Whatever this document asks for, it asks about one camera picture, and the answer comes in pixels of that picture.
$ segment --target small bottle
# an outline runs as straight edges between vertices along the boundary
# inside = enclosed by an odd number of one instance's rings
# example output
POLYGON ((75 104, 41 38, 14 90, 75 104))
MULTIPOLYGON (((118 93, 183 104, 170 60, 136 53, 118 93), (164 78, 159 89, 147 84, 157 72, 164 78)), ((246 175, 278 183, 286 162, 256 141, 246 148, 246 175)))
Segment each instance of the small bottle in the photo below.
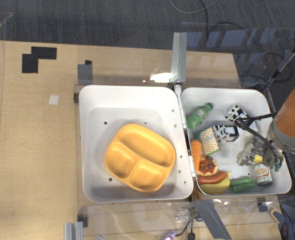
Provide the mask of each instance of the small bottle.
POLYGON ((203 107, 198 108, 196 111, 190 115, 186 124, 187 127, 191 130, 194 130, 199 124, 202 124, 205 118, 208 115, 208 112, 213 109, 213 105, 211 103, 206 103, 203 107))

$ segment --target gray carpet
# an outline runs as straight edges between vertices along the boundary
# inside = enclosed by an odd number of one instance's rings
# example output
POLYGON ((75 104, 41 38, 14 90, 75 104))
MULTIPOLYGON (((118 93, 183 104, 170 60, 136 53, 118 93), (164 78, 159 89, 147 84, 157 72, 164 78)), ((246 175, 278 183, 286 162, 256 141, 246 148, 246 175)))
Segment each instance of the gray carpet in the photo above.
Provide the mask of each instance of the gray carpet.
MULTIPOLYGON (((209 5, 214 0, 202 1, 209 5)), ((186 11, 202 8, 198 0, 173 0, 173 3, 186 11)), ((205 11, 196 14, 176 11, 170 0, 0 0, 0 12, 13 13, 6 26, 6 38, 11 41, 171 49, 173 32, 202 31, 209 37, 211 29, 203 26, 206 23, 213 26, 232 23, 236 30, 258 28, 263 32, 267 28, 278 28, 295 31, 295 0, 219 0, 206 10, 208 19, 205 11)), ((282 51, 294 45, 290 41, 281 38, 279 47, 263 49, 282 51)), ((204 42, 188 49, 233 52, 236 62, 247 49, 245 46, 206 48, 204 42)), ((282 58, 274 57, 273 60, 278 64, 282 58)), ((257 81, 256 77, 263 72, 262 65, 258 63, 248 71, 249 61, 244 71, 240 63, 237 65, 239 74, 252 74, 257 81)), ((290 78, 271 88, 277 109, 294 87, 295 57, 282 74, 280 79, 290 78)))

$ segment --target black square marker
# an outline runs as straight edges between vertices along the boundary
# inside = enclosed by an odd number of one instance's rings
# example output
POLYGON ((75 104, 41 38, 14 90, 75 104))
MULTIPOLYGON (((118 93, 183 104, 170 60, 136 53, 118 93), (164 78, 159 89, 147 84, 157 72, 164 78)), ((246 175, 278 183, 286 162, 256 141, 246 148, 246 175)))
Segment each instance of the black square marker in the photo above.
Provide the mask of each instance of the black square marker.
POLYGON ((36 47, 31 48, 33 59, 56 60, 57 48, 55 47, 36 47))
POLYGON ((77 104, 77 103, 79 103, 79 93, 74 93, 74 97, 73 97, 73 99, 74 99, 74 103, 75 104, 77 104))
POLYGON ((31 54, 22 54, 22 73, 38 73, 39 60, 31 54))

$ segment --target yellow plate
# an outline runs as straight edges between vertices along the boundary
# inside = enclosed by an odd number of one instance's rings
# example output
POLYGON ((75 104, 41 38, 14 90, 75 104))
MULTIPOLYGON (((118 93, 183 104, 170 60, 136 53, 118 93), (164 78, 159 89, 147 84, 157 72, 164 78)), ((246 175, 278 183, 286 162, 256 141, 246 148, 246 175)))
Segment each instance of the yellow plate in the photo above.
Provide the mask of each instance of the yellow plate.
POLYGON ((140 192, 162 187, 176 161, 173 145, 139 124, 123 126, 107 147, 104 163, 115 178, 140 192))

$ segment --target orange carrot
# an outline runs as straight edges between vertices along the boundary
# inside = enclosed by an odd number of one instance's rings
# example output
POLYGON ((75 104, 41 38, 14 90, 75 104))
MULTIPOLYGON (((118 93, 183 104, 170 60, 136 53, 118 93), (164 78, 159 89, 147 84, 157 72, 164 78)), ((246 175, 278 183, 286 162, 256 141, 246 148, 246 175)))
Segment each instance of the orange carrot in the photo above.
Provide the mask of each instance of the orange carrot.
POLYGON ((202 144, 199 140, 195 139, 191 141, 191 152, 192 152, 195 170, 199 171, 201 155, 202 155, 202 144))

